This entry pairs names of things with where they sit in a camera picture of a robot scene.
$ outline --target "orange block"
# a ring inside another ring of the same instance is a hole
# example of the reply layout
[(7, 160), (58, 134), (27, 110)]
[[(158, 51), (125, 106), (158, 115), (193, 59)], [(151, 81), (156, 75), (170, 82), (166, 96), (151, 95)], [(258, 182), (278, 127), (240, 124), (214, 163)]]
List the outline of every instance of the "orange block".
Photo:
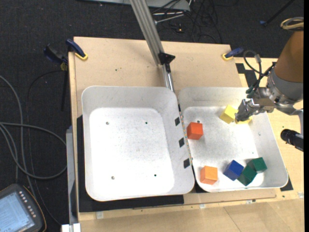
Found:
[(205, 166), (200, 173), (200, 181), (204, 184), (213, 185), (218, 180), (218, 169), (215, 167)]
[(198, 140), (203, 136), (203, 124), (191, 122), (187, 127), (188, 139)]

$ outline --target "black base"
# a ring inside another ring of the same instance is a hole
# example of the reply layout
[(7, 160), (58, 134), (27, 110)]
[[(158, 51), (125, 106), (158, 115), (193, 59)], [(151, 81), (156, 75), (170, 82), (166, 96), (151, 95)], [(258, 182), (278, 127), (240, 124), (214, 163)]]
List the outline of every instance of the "black base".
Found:
[(77, 119), (77, 151), (78, 151), (78, 180), (79, 180), (79, 211), (106, 211), (128, 208), (142, 208), (161, 205), (183, 204), (183, 195), (156, 196), (147, 198), (124, 199), (115, 201), (98, 202), (92, 199), (85, 188), (84, 171), (84, 131), (83, 117)]

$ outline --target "screen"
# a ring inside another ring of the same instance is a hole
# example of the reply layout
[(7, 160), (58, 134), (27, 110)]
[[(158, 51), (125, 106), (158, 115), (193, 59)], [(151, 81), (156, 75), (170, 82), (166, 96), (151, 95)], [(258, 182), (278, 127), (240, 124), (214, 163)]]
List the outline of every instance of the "screen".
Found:
[(0, 199), (0, 232), (22, 232), (34, 225), (16, 192)]

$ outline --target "white tray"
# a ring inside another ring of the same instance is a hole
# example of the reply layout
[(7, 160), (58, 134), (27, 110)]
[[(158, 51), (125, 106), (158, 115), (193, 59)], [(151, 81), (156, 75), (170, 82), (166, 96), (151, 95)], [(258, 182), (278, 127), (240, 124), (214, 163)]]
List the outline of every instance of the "white tray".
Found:
[[(249, 124), (227, 124), (219, 118), (228, 104), (238, 108), (246, 98), (245, 91), (246, 88), (235, 87), (188, 87), (179, 93), (185, 126), (198, 121), (203, 124), (204, 135), (200, 140), (188, 139), (188, 143), (197, 183), (205, 191), (279, 188), (288, 181), (266, 113), (253, 116)], [(245, 166), (257, 157), (263, 157), (267, 170), (258, 174), (248, 186), (223, 174), (232, 160)], [(200, 182), (200, 170), (205, 165), (218, 168), (218, 181), (213, 185)]]
[(84, 90), (82, 105), (85, 185), (91, 198), (111, 201), (191, 191), (194, 175), (171, 90), (93, 86)]

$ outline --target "metal frame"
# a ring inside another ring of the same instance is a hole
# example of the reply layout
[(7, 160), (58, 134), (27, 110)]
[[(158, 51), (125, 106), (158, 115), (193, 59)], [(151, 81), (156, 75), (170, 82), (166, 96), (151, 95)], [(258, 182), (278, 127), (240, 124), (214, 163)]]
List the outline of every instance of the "metal frame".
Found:
[(73, 225), (78, 222), (76, 214), (76, 189), (75, 189), (75, 167), (72, 128), (67, 129), (67, 172), (68, 172), (68, 197), (69, 197), (69, 223)]
[(164, 49), (146, 1), (130, 0), (130, 3), (139, 22), (140, 28), (143, 32), (148, 47), (151, 51), (151, 54), (153, 55), (156, 65), (162, 65), (165, 86), (175, 92), (173, 78), (170, 73), (169, 66), (167, 68), (167, 65), (165, 63), (162, 63), (159, 58), (159, 54), (164, 53)]

